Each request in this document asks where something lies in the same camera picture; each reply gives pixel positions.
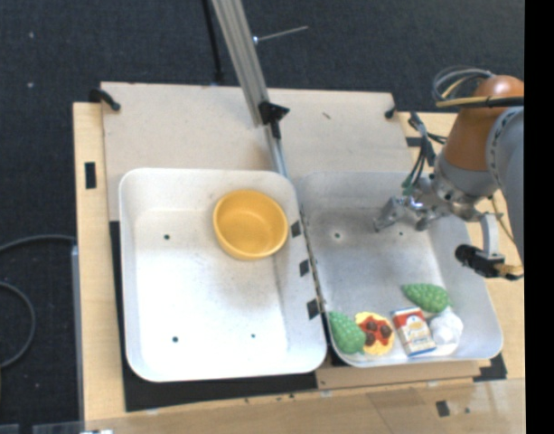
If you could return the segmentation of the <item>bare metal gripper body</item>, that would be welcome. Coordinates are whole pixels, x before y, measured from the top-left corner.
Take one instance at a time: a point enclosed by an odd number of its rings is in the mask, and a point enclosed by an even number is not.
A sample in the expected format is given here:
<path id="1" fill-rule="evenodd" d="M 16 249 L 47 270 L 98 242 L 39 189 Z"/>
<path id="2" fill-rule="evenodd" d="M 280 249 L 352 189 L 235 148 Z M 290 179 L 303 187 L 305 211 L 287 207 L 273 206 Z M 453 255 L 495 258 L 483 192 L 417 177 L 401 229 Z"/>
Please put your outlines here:
<path id="1" fill-rule="evenodd" d="M 422 175 L 406 188 L 407 208 L 416 210 L 438 208 L 445 216 L 454 215 L 465 222 L 478 222 L 482 214 L 476 205 L 481 196 L 472 196 L 455 187 L 442 175 Z"/>

